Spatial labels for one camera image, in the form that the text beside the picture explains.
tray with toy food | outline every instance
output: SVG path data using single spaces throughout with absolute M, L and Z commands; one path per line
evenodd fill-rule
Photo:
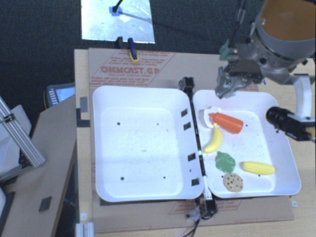
M 241 91 L 220 100 L 200 90 L 190 102 L 179 89 L 102 86 L 92 101 L 96 189 L 106 201 L 192 199 L 205 188 L 221 198 L 300 190 L 288 139 L 265 118 L 277 106 L 271 95 Z M 205 119 L 216 113 L 242 125 Z

teal plastic piece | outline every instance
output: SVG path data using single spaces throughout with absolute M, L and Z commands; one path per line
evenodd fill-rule
M 228 45 L 229 45 L 229 39 L 226 40 L 225 44 L 222 45 L 221 48 L 219 49 L 219 53 L 221 54 L 219 59 L 221 61 L 227 61 L 228 60 L 228 55 L 229 55 L 229 52 L 231 51 L 231 49 L 228 47 Z

corn cob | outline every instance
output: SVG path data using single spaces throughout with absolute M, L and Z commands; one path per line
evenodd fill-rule
M 242 169 L 257 175 L 271 175 L 275 172 L 273 166 L 256 161 L 244 161 L 242 163 Z

dark floor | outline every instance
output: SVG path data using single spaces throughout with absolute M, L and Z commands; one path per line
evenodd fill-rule
M 150 3 L 156 44 L 137 44 L 137 49 L 218 53 L 233 30 L 237 0 Z M 244 42 L 260 5 L 247 2 L 237 41 Z M 74 49 L 113 46 L 81 39 L 80 0 L 0 0 L 0 96 L 10 108 L 21 104 L 35 125 L 46 87 L 74 81 Z M 56 236 L 73 235 L 73 192 Z

blue tape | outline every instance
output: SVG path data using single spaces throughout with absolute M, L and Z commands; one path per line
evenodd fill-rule
M 115 16 L 119 16 L 120 14 L 123 14 L 123 10 L 122 10 L 121 7 L 118 7 L 118 11 L 117 11 L 116 13 L 113 12 L 113 7 L 114 7 L 114 6 L 109 7 L 109 11 L 110 11 L 110 14 L 111 14 L 112 16 L 115 17 Z

